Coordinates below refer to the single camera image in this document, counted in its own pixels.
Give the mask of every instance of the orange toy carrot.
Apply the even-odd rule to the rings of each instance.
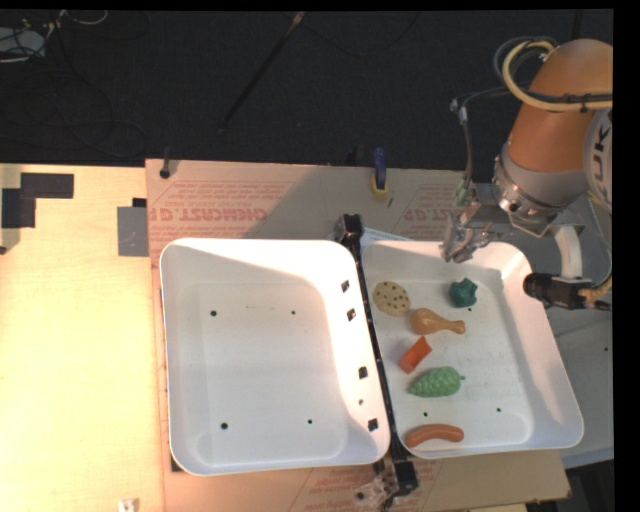
[[[431,352],[431,347],[427,343],[427,340],[424,336],[420,336],[418,341],[416,341],[409,350],[407,350],[400,361],[398,362],[398,366],[402,368],[405,373],[411,373],[416,369],[416,366],[420,364],[427,355]]]

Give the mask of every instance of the cable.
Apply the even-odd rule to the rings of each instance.
[[[107,11],[106,9],[102,9],[102,15],[97,20],[90,20],[90,21],[80,20],[72,16],[69,10],[66,11],[66,14],[70,20],[76,23],[79,23],[80,25],[99,25],[100,23],[102,23],[104,20],[107,19],[107,16],[109,16],[109,11]]]
[[[95,27],[96,25],[101,25],[103,24],[104,21],[106,21],[108,11],[105,11],[105,15],[100,20],[97,20],[95,22],[76,19],[71,14],[68,14],[69,12],[70,11],[68,10],[66,11],[67,14],[65,19],[72,21],[73,24],[71,25],[67,24],[64,27],[65,32],[77,32],[77,33],[90,34],[92,36],[102,37],[104,39],[110,39],[112,41],[129,41],[131,39],[138,39],[139,37],[144,36],[149,31],[149,28],[151,27],[151,18],[149,17],[149,13],[147,13],[146,11],[125,11],[127,16],[129,16],[132,12],[137,12],[142,14],[144,18],[144,25],[139,32],[129,34],[129,35],[123,35],[123,36],[114,36],[112,34],[106,33],[104,30],[103,31],[93,30],[93,27]],[[109,16],[109,20],[111,25],[116,23],[116,21],[114,21],[113,16]]]
[[[604,204],[604,202],[599,199],[598,197],[595,196],[595,194],[593,192],[591,192],[590,190],[587,191],[587,196],[589,197],[589,199],[591,200],[592,203],[594,203],[595,205],[597,205],[600,209],[608,212],[607,209],[607,205]]]
[[[598,286],[593,288],[582,288],[578,290],[578,295],[585,298],[585,302],[594,303],[603,295],[609,293],[609,290],[613,286],[612,274],[609,274],[607,278]]]
[[[495,73],[498,81],[501,84],[504,85],[505,82],[504,82],[504,77],[502,76],[502,66],[500,65],[500,60],[504,59],[503,55],[507,51],[507,49],[513,47],[513,45],[517,43],[531,43],[531,42],[539,42],[539,41],[546,41],[549,44],[551,44],[554,48],[558,47],[558,42],[552,37],[532,37],[532,36],[514,37],[513,39],[509,39],[508,41],[505,41],[498,47],[498,49],[493,54],[492,67],[493,67],[493,72]],[[535,48],[528,48],[528,51],[535,53],[535,56],[540,55],[540,51],[536,50]],[[524,57],[524,54],[521,54],[520,56],[518,56],[518,59],[516,61],[519,61],[522,57]]]
[[[573,25],[571,26],[571,39],[578,39],[580,37],[580,29],[582,28],[582,18],[584,16],[584,9],[576,9],[573,16]]]
[[[469,128],[469,113],[468,104],[471,101],[478,99],[493,99],[501,96],[507,96],[509,90],[506,86],[498,86],[483,91],[477,91],[472,93],[461,94],[457,96],[449,103],[449,108],[452,112],[457,113],[460,125],[462,126],[465,138],[465,144],[467,148],[467,163],[464,169],[464,175],[462,178],[462,187],[468,191],[473,180],[473,142],[471,140],[471,130]],[[456,193],[456,205],[461,206],[464,204],[465,197],[461,192]]]
[[[16,46],[15,47],[9,48],[7,50],[4,50],[3,53],[13,54],[13,53],[15,53],[15,52],[17,52],[19,50],[20,53],[22,54],[22,57],[11,57],[11,58],[6,58],[6,59],[0,59],[0,64],[12,64],[12,63],[17,63],[17,62],[25,62],[25,61],[31,59],[34,56],[36,56],[36,57],[42,57],[43,56],[42,51],[46,48],[47,43],[49,42],[49,38],[51,37],[51,34],[55,30],[55,26],[52,26],[52,25],[49,26],[49,30],[46,33],[46,35],[43,37],[42,44],[40,45],[40,48],[38,48],[37,50],[33,50],[31,48],[26,48],[20,42],[20,38],[18,36],[20,34],[23,34],[24,32],[27,32],[28,30],[29,29],[27,27],[25,27],[23,29],[14,28],[12,35],[5,36],[2,39],[0,39],[0,41],[13,39],[16,42]]]
[[[287,13],[283,13],[285,16],[290,17],[289,14]],[[357,52],[353,52],[351,50],[348,50],[346,48],[344,48],[343,46],[339,45],[338,43],[336,43],[333,39],[331,39],[330,37],[324,35],[322,32],[320,32],[319,30],[310,27],[306,22],[301,23],[301,26],[305,27],[307,30],[309,30],[310,32],[313,32],[315,35],[321,37],[322,39],[324,39],[325,41],[327,41],[329,44],[331,44],[332,46],[335,46],[338,50],[340,50],[343,53],[346,53],[347,55],[351,55],[352,57],[359,57],[359,58],[364,58],[364,57],[369,57],[371,55],[376,55],[376,54],[380,54],[380,53],[384,53],[386,51],[388,51],[390,48],[392,48],[394,45],[396,45],[405,35],[407,35],[407,33],[413,28],[413,26],[415,25],[416,21],[418,21],[418,18],[420,17],[420,14],[422,14],[422,11],[418,11],[413,19],[409,22],[409,25],[400,33],[400,35],[398,35],[393,41],[391,41],[391,43],[389,43],[388,45],[386,45],[383,48],[379,48],[377,50],[372,50],[370,52],[365,52],[365,53],[357,53]]]
[[[2,101],[0,103],[0,108],[2,109],[4,119],[8,123],[12,123],[14,126],[29,129],[34,127],[48,128],[52,130],[50,136],[68,134],[74,141],[77,141],[78,144],[51,144],[50,136],[45,132],[43,132],[43,142],[25,140],[24,138],[15,136],[13,133],[11,135],[0,134],[0,139],[27,146],[61,151],[88,148],[116,158],[131,158],[143,153],[147,147],[147,136],[144,130],[136,123],[117,119],[116,109],[111,98],[102,89],[92,84],[81,73],[79,73],[71,61],[61,34],[63,31],[68,31],[67,26],[69,23],[63,24],[62,19],[68,19],[70,23],[74,23],[78,20],[78,17],[76,16],[74,21],[71,17],[67,18],[66,16],[67,14],[65,11],[58,12],[49,10],[49,22],[45,26],[49,27],[49,33],[46,39],[47,43],[49,43],[49,36],[51,36],[54,31],[57,32],[58,47],[69,70],[57,67],[48,67],[36,70],[35,72],[32,71],[30,73],[26,73],[17,80],[8,80],[5,77],[0,76],[0,80],[7,85],[8,91],[0,96]],[[50,51],[48,55],[51,58],[55,57],[53,51]],[[51,59],[47,59],[47,62],[45,62],[44,59],[42,61],[28,59],[28,62],[24,62],[22,66],[30,66],[31,63],[36,62],[39,62],[41,65],[46,65],[51,62]],[[23,71],[29,70],[29,67],[19,67],[16,69]],[[72,121],[71,117],[61,107],[58,100],[65,91],[70,90],[69,88],[73,86],[74,83],[88,87],[87,92],[90,93],[90,96],[87,97],[87,101],[91,102],[91,108],[78,110],[75,116],[76,120]],[[32,108],[34,104],[38,104],[37,110]],[[88,112],[92,113],[96,110],[96,107],[102,107],[103,115],[100,115],[97,119],[83,119],[86,117]],[[8,111],[13,111],[13,115],[11,117],[7,116]],[[127,141],[127,144],[131,144],[133,141],[135,144],[134,149],[124,152],[116,152],[107,149],[105,147],[107,139],[109,137],[113,137],[113,135],[117,135],[115,131],[116,128],[123,127],[127,128],[129,131],[124,132],[122,137]],[[90,128],[93,128],[93,133],[89,132],[93,135],[91,139],[86,135],[81,135],[81,133],[86,134],[86,130]]]
[[[502,63],[502,80],[505,85],[511,91],[511,93],[521,100],[523,103],[542,110],[551,110],[554,112],[573,112],[587,110],[598,110],[612,108],[613,100],[612,94],[584,94],[584,95],[565,95],[565,96],[549,96],[534,93],[533,91],[525,90],[515,83],[512,77],[511,64],[514,59],[524,49],[539,48],[539,52],[543,57],[546,57],[553,50],[557,48],[554,42],[548,39],[536,39],[529,41],[522,41],[514,46]]]

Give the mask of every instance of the white tray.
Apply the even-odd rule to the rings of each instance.
[[[160,257],[185,471],[365,464],[390,432],[354,260],[330,241],[181,239]]]
[[[532,270],[519,249],[494,242],[457,264],[441,258],[436,242],[378,241],[364,250],[362,265],[369,293],[379,281],[391,280],[411,300],[411,311],[401,318],[380,312],[371,301],[400,438],[426,423],[452,424],[465,433],[460,443],[434,439],[410,452],[445,458],[567,448],[580,441],[582,416],[544,307],[523,291]],[[478,286],[477,302],[457,308],[449,287],[465,277]],[[419,337],[409,325],[419,307],[464,320],[466,332],[427,335],[433,350],[407,375],[397,362]],[[457,393],[422,398],[407,392],[419,375],[441,366],[465,376]]]

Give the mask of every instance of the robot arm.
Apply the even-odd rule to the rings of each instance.
[[[548,305],[599,307],[591,282],[581,277],[577,234],[554,220],[583,194],[612,213],[613,48],[591,39],[562,46],[547,39],[513,42],[500,73],[523,104],[495,160],[492,182],[474,183],[467,168],[457,192],[462,212],[450,216],[441,254],[461,263],[514,228],[538,238],[552,235],[562,255],[561,275],[532,274],[525,291]],[[512,77],[526,52],[543,56],[528,90]],[[458,113],[466,122],[464,108]]]

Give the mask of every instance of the black cable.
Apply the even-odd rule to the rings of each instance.
[[[413,28],[413,26],[415,25],[416,21],[418,21],[418,18],[420,17],[420,14],[422,14],[422,11],[418,11],[414,15],[413,19],[409,22],[409,25],[400,33],[399,36],[397,36],[393,41],[391,41],[391,43],[389,43],[388,45],[386,45],[386,46],[384,46],[382,48],[378,48],[376,50],[372,50],[370,52],[365,52],[365,53],[357,53],[357,52],[353,52],[351,50],[348,50],[347,48],[344,48],[343,46],[341,46],[338,43],[336,43],[333,39],[331,39],[330,37],[324,35],[319,30],[317,30],[317,29],[315,29],[313,27],[310,27],[305,22],[301,23],[300,25],[302,27],[306,28],[307,30],[309,30],[310,32],[314,33],[315,35],[319,36],[320,38],[324,39],[326,42],[328,42],[332,46],[335,46],[341,52],[346,53],[347,55],[350,55],[352,57],[364,58],[364,57],[369,57],[371,55],[377,55],[377,54],[380,54],[380,53],[384,53],[384,52],[388,51],[390,48],[392,48],[394,45],[396,45]]]
[[[576,9],[576,12],[573,16],[573,25],[571,26],[571,39],[578,39],[580,37],[583,14],[584,14],[584,9]]]
[[[23,32],[27,32],[28,29],[13,29],[13,33],[11,35],[5,36],[0,39],[0,41],[6,41],[8,39],[13,39],[16,43],[16,46],[3,50],[1,53],[6,53],[7,57],[0,59],[0,64],[13,64],[16,62],[21,62],[32,57],[42,57],[42,50],[44,50],[47,46],[47,38],[44,37],[40,48],[34,50],[32,48],[26,48],[20,42],[20,38],[18,37]]]
[[[469,109],[468,104],[471,101],[477,101],[479,99],[493,99],[501,96],[509,96],[511,93],[506,86],[492,87],[482,91],[461,94],[450,101],[449,106],[452,112],[458,115],[460,124],[464,132],[465,145],[467,148],[467,163],[464,169],[464,186],[465,189],[469,189],[469,185],[473,180],[473,142],[471,139],[471,130],[469,128]]]
[[[224,117],[218,124],[218,129],[217,129],[218,135],[222,135],[227,131],[227,129],[229,128],[229,122],[231,121],[231,118],[235,115],[235,113],[238,111],[240,106],[249,97],[249,94],[251,94],[251,91],[253,90],[253,88],[258,84],[262,76],[267,72],[267,70],[269,69],[269,66],[271,66],[271,63],[276,59],[276,57],[278,56],[278,54],[280,53],[284,45],[287,44],[287,41],[291,38],[295,30],[298,28],[305,14],[306,14],[305,11],[298,11],[296,15],[293,17],[293,19],[291,20],[291,24],[287,27],[287,30],[285,31],[285,33],[282,35],[282,37],[278,40],[276,45],[273,47],[273,49],[271,50],[271,53],[269,53],[266,60],[262,63],[262,65],[260,66],[256,74],[253,75],[253,78],[251,79],[251,81],[247,84],[247,86],[244,88],[242,93],[240,93],[240,96],[238,97],[238,99],[233,103],[229,111],[224,115]]]
[[[0,135],[0,138],[14,143],[20,143],[27,146],[40,147],[43,149],[51,150],[68,151],[88,148],[115,158],[131,158],[143,153],[143,151],[147,147],[147,136],[144,130],[136,123],[117,119],[115,106],[108,94],[106,94],[105,91],[91,83],[81,73],[78,72],[69,57],[68,49],[62,38],[61,32],[68,32],[68,23],[65,23],[63,25],[60,22],[61,18],[59,12],[54,12],[52,10],[49,10],[48,12],[48,19],[50,20],[49,23],[54,23],[54,26],[57,27],[51,34],[51,38],[58,38],[58,47],[60,49],[60,53],[70,71],[63,70],[62,68],[41,69],[35,72],[32,71],[31,73],[26,73],[22,77],[22,81],[8,80],[0,75],[0,80],[2,80],[2,82],[6,84],[9,89],[8,93],[2,95],[4,96],[4,98],[0,97],[0,99],[2,99],[2,103],[0,103],[0,109],[2,109],[3,111],[3,118],[6,121],[12,123],[14,126],[22,128],[50,128],[56,130],[56,134],[60,132],[60,129],[63,129],[64,133],[69,134],[73,140],[79,142],[79,145],[73,144],[56,146],[47,143],[24,140],[14,135]],[[44,17],[39,13],[33,14],[39,17]],[[55,52],[53,51],[48,52],[48,55],[51,57],[50,59],[48,59],[49,61],[55,59],[54,54]],[[29,59],[26,62],[19,64],[12,63],[11,66],[12,68],[14,66],[20,66],[20,71],[24,71],[25,69],[30,69],[31,63],[33,62],[36,61]],[[88,87],[88,90],[91,91],[93,95],[96,95],[99,98],[98,105],[101,105],[104,109],[106,109],[106,117],[87,121],[71,121],[64,109],[60,106],[60,103],[56,100],[56,97],[58,97],[63,90],[71,86],[73,83],[82,84],[83,86]],[[38,111],[38,115],[35,115],[33,109],[31,108],[36,101],[39,101],[40,104],[44,104],[47,106],[46,109],[41,109],[40,111]],[[15,108],[16,106],[20,106],[23,110],[21,110],[20,113],[16,116],[16,119],[11,119],[6,115],[5,106],[8,108]],[[83,137],[79,132],[79,130],[86,129],[88,127],[94,127],[99,130],[98,136],[93,137],[92,140],[89,140],[87,137]],[[129,129],[133,129],[134,132],[137,133],[137,138],[140,139],[142,147],[137,145],[139,149],[132,150],[131,152],[115,152],[103,147],[103,143],[107,140],[108,137],[114,135],[117,127],[128,127]],[[131,134],[127,135],[127,140],[130,140],[134,137]]]
[[[96,37],[101,37],[103,39],[109,39],[111,41],[129,41],[131,39],[138,39],[144,35],[146,35],[146,33],[149,31],[149,28],[151,27],[151,18],[149,17],[149,13],[147,13],[147,11],[124,11],[127,15],[130,15],[132,12],[138,12],[140,14],[143,15],[144,18],[144,26],[141,29],[140,32],[134,33],[134,34],[129,34],[129,35],[124,35],[124,36],[114,36],[111,34],[106,33],[105,31],[99,31],[99,30],[93,30],[93,29],[89,29],[89,28],[83,28],[85,26],[91,26],[91,27],[95,27],[98,25],[86,25],[81,23],[80,21],[76,21],[73,18],[71,18],[70,16],[68,17],[68,19],[70,21],[72,21],[74,24],[73,25],[67,25],[65,26],[65,31],[66,32],[78,32],[78,33],[85,33],[85,34],[90,34],[92,36],[96,36]]]
[[[495,51],[495,53],[493,54],[493,60],[492,60],[492,67],[493,67],[493,72],[496,75],[496,77],[498,78],[498,80],[500,81],[500,83],[504,84],[504,77],[502,76],[502,65],[500,64],[500,61],[503,60],[504,58],[504,54],[507,53],[507,50],[511,50],[511,48],[513,48],[514,46],[520,44],[520,43],[539,43],[542,41],[546,41],[548,43],[551,43],[554,47],[558,46],[558,42],[552,38],[552,37],[545,37],[545,36],[539,36],[539,37],[532,37],[532,36],[522,36],[522,37],[514,37],[513,39],[509,39],[508,41],[505,41],[504,43],[502,43],[498,49]],[[528,48],[525,47],[523,48],[524,50],[529,50],[533,53],[536,54],[540,54],[541,49],[540,48]]]

